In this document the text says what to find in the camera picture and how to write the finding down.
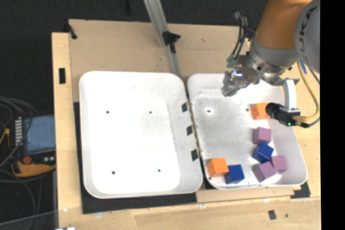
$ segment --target blue box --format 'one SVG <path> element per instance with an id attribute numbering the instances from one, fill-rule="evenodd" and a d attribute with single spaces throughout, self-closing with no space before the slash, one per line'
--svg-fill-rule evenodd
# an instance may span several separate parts
<path id="1" fill-rule="evenodd" d="M 242 166 L 239 165 L 230 165 L 227 166 L 229 168 L 229 172 L 224 176 L 225 182 L 229 183 L 238 183 L 244 179 L 244 174 L 242 170 Z"/>
<path id="2" fill-rule="evenodd" d="M 256 147 L 252 157 L 261 163 L 265 163 L 267 161 L 270 161 L 273 150 L 274 149 L 266 143 L 260 143 Z"/>

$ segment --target foam block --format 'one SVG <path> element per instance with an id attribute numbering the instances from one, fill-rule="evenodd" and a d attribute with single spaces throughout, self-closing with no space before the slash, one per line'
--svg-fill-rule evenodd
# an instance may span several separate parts
<path id="1" fill-rule="evenodd" d="M 225 183 L 238 183 L 244 179 L 244 173 L 240 164 L 227 167 L 229 168 L 229 172 L 224 176 Z"/>
<path id="2" fill-rule="evenodd" d="M 270 116 L 266 113 L 266 106 L 268 103 L 261 102 L 261 103 L 255 103 L 251 107 L 252 117 L 254 120 L 262 120 L 267 119 Z"/>
<path id="3" fill-rule="evenodd" d="M 272 156 L 271 157 L 272 166 L 279 172 L 283 173 L 287 170 L 286 160 L 284 156 Z"/>
<path id="4" fill-rule="evenodd" d="M 272 132 L 270 129 L 258 127 L 253 132 L 253 143 L 259 145 L 260 143 L 269 144 L 272 141 Z"/>
<path id="5" fill-rule="evenodd" d="M 224 176 L 229 172 L 225 157 L 213 158 L 207 163 L 210 177 Z"/>
<path id="6" fill-rule="evenodd" d="M 271 160 L 273 148 L 265 143 L 260 143 L 252 155 L 257 161 L 264 163 Z"/>
<path id="7" fill-rule="evenodd" d="M 257 180 L 259 182 L 264 181 L 265 179 L 272 177 L 277 174 L 277 171 L 272 166 L 272 163 L 270 161 L 267 161 L 265 163 L 262 163 L 258 166 L 256 166 L 253 170 Z"/>

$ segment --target black cable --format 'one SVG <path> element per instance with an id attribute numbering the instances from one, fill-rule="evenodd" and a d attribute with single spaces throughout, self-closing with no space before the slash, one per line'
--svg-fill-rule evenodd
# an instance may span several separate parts
<path id="1" fill-rule="evenodd" d="M 39 216 L 39 209 L 41 206 L 41 197 L 42 197 L 42 183 L 43 183 L 43 178 L 39 180 L 39 193 L 38 193 L 38 203 L 37 203 L 37 210 L 36 210 L 36 217 L 34 219 L 34 228 L 37 229 L 37 222 L 38 222 L 38 216 Z"/>
<path id="2" fill-rule="evenodd" d="M 237 54 L 233 58 L 234 60 L 237 60 L 238 56 L 240 55 L 246 36 L 247 36 L 247 30 L 245 30 L 244 33 L 243 33 L 243 36 L 241 38 L 241 43 L 239 45 Z"/>
<path id="3" fill-rule="evenodd" d="M 320 79 L 318 78 L 318 76 L 316 76 L 315 72 L 313 70 L 311 70 L 310 68 L 309 68 L 309 70 L 310 70 L 311 74 L 314 76 L 315 80 L 318 82 L 318 84 L 320 84 Z"/>
<path id="4" fill-rule="evenodd" d="M 54 170 L 50 171 L 50 172 L 47 172 L 45 174 L 42 174 L 42 175 L 39 175 L 39 176 L 36 176 L 36 177 L 30 177 L 30 178 L 25 178 L 25 179 L 21 179 L 20 181 L 21 182 L 31 182 L 31 181 L 34 181 L 34 180 L 37 180 L 37 179 L 40 179 L 40 178 L 44 178 L 48 175 L 50 175 Z M 7 179 L 0 179 L 0 183 L 17 183 L 18 181 L 17 180 L 7 180 Z"/>
<path id="5" fill-rule="evenodd" d="M 22 106 L 26 107 L 28 112 L 29 112 L 29 124 L 27 128 L 24 128 L 24 132 L 23 132 L 23 137 L 22 139 L 17 143 L 17 145 L 15 146 L 15 148 L 7 155 L 7 157 L 0 163 L 0 172 L 4 169 L 4 166 L 6 165 L 7 161 L 14 155 L 14 153 L 19 149 L 19 147 L 22 146 L 22 143 L 26 137 L 26 134 L 29 132 L 31 124 L 32 124 L 32 119 L 33 119 L 33 112 L 35 111 L 35 108 L 24 102 L 21 100 L 17 100 L 17 99 L 7 99 L 5 97 L 0 98 L 0 100 L 2 100 L 3 102 L 6 102 L 10 105 L 12 105 L 13 107 L 15 107 L 17 110 L 21 110 L 23 112 L 23 110 L 17 105 L 17 104 L 21 104 Z"/>
<path id="6" fill-rule="evenodd" d="M 312 123 L 301 123 L 301 127 L 303 128 L 310 128 L 312 127 L 313 125 L 315 125 L 316 123 L 318 123 L 320 121 L 320 117 L 317 118 L 314 122 Z"/>
<path id="7" fill-rule="evenodd" d="M 8 111 L 8 113 L 9 113 L 9 115 L 10 115 L 9 119 L 4 123 L 5 126 L 7 127 L 11 123 L 11 121 L 13 119 L 13 111 L 7 105 L 2 104 L 2 103 L 0 103 L 0 107 L 3 107 L 4 109 L 6 109 Z"/>
<path id="8" fill-rule="evenodd" d="M 29 230 L 29 229 L 31 228 L 31 226 L 32 226 L 32 223 L 33 223 L 33 221 L 34 221 L 34 219 L 35 219 L 35 215 L 36 215 L 36 200 L 35 200 L 35 196 L 33 195 L 33 192 L 32 192 L 32 190 L 29 188 L 29 186 L 28 186 L 25 182 L 23 182 L 19 177 L 15 176 L 15 175 L 13 175 L 13 174 L 11 174 L 11 173 L 9 173 L 9 172 L 6 172 L 6 171 L 4 171 L 4 173 L 6 173 L 7 175 L 10 175 L 10 176 L 16 178 L 16 179 L 17 179 L 17 182 L 15 182 L 15 183 L 21 183 L 22 185 L 24 185 L 24 187 L 27 189 L 27 191 L 28 191 L 29 194 L 30 194 L 31 201 L 32 201 L 32 214 L 33 214 L 33 215 L 32 215 L 32 217 L 31 217 L 30 223 L 28 224 L 28 226 L 27 226 L 27 228 L 26 228 L 26 230 Z"/>
<path id="9" fill-rule="evenodd" d="M 241 20 L 241 18 L 238 18 L 237 21 L 238 21 L 239 30 L 238 30 L 237 42 L 236 42 L 235 48 L 232 51 L 233 55 L 235 55 L 235 52 L 236 52 L 236 50 L 237 50 L 237 48 L 238 48 L 238 46 L 240 44 L 240 40 L 241 40 L 241 37 L 242 37 L 242 29 L 243 29 L 242 28 L 242 20 Z"/>

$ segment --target purple cube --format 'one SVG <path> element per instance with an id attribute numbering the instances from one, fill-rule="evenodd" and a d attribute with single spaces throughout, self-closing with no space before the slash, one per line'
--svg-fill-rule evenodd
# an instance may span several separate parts
<path id="1" fill-rule="evenodd" d="M 286 161 L 284 156 L 272 156 L 272 166 L 279 172 L 285 172 L 287 170 Z"/>
<path id="2" fill-rule="evenodd" d="M 259 145 L 260 143 L 268 144 L 272 140 L 272 132 L 270 129 L 258 127 L 253 132 L 253 143 Z"/>
<path id="3" fill-rule="evenodd" d="M 277 174 L 277 171 L 272 166 L 272 163 L 270 161 L 267 161 L 266 163 L 262 163 L 259 166 L 255 167 L 253 172 L 259 182 L 262 182 L 265 179 Z"/>
<path id="4" fill-rule="evenodd" d="M 256 148 L 252 155 L 254 159 L 259 161 L 260 163 L 265 163 L 271 160 L 273 148 L 265 143 L 260 143 Z"/>

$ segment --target wooden platform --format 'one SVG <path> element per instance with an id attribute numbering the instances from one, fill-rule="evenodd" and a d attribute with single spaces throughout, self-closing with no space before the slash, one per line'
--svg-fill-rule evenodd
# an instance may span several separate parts
<path id="1" fill-rule="evenodd" d="M 70 19 L 77 39 L 52 34 L 54 115 L 57 139 L 60 227 L 80 229 L 321 229 L 320 124 L 295 128 L 308 168 L 307 186 L 197 191 L 197 203 L 83 214 L 73 102 L 78 82 L 92 70 L 169 72 L 166 49 L 158 45 L 151 23 Z M 238 35 L 233 26 L 169 24 L 179 34 L 177 60 L 184 81 L 195 73 L 223 73 Z M 320 88 L 307 80 L 319 99 Z M 300 78 L 297 66 L 282 78 Z M 315 112 L 306 86 L 296 86 L 302 115 Z M 310 197 L 292 199 L 301 189 Z"/>

